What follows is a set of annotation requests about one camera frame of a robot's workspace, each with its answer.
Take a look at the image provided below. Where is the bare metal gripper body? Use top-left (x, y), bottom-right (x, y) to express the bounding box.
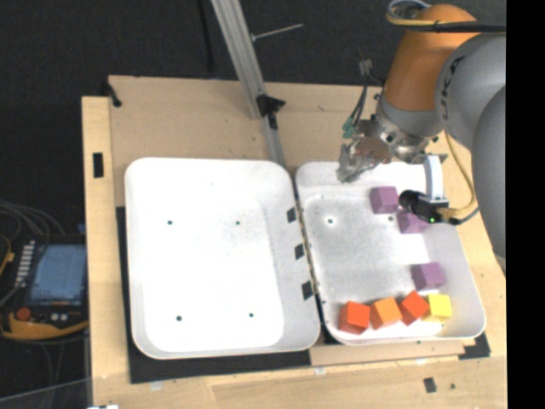
top-left (354, 115), bottom-right (431, 166)

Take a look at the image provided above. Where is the purple cube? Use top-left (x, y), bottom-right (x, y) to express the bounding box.
top-left (396, 210), bottom-right (429, 235)
top-left (369, 186), bottom-right (400, 216)
top-left (410, 262), bottom-right (446, 291)

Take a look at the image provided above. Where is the white plastic tray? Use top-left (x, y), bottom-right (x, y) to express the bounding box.
top-left (123, 156), bottom-right (321, 360)
top-left (295, 159), bottom-right (487, 347)

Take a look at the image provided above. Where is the thin black and white rod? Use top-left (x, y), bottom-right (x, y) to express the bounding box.
top-left (295, 187), bottom-right (326, 308)

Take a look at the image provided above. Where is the orange cube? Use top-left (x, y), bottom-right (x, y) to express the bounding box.
top-left (369, 297), bottom-right (404, 331)

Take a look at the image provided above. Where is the red-orange cube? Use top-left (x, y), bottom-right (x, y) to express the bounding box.
top-left (398, 290), bottom-right (430, 326)
top-left (338, 300), bottom-right (371, 336)

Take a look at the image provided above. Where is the yellow cube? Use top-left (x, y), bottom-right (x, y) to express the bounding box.
top-left (423, 293), bottom-right (453, 324)

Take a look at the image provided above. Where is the pale wood board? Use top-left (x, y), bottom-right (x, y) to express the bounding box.
top-left (107, 74), bottom-right (497, 368)

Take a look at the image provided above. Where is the black cylinder on white bracket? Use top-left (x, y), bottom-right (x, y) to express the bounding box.
top-left (399, 153), bottom-right (450, 225)

